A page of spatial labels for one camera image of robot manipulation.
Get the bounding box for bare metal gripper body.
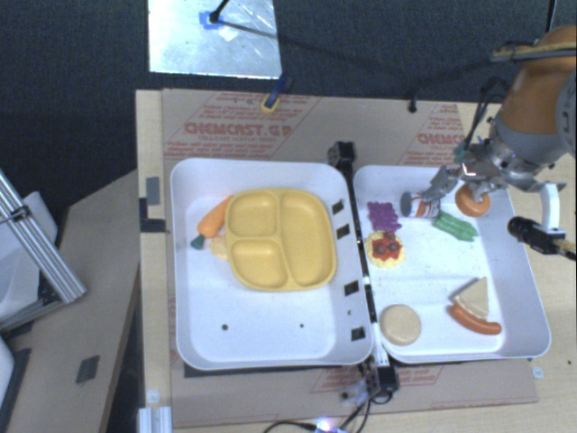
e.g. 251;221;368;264
459;144;543;190

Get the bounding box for orange doughnut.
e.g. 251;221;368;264
453;183;492;218

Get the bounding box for small white and red can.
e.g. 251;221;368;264
399;190;443;219

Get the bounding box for green beans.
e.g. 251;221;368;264
433;209;480;243

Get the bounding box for purple grapes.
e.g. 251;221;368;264
366;200;403;235

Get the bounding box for yellow spaghetti with red sauce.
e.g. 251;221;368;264
364;229;407;271

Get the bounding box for white plastic tray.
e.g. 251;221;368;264
353;164;553;364
169;157;375;372

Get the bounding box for beige sandwich wedge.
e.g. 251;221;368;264
452;276;490;321

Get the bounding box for thin black and white rod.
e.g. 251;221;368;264
341;163;388;370

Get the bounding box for orange sausage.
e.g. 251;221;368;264
447;303;503;336

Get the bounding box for round beige bread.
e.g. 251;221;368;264
379;303;423;347

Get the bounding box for yellow divided plate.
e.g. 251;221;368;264
224;188;339;293

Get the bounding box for brown cardboard board, red print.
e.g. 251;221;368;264
160;88;540;428

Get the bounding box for orange carrot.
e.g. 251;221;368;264
189;194;235;250

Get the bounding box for pale yellow biscuit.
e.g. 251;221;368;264
208;235;232;262

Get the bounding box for black cylinder on white bracket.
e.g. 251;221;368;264
507;181;569;256

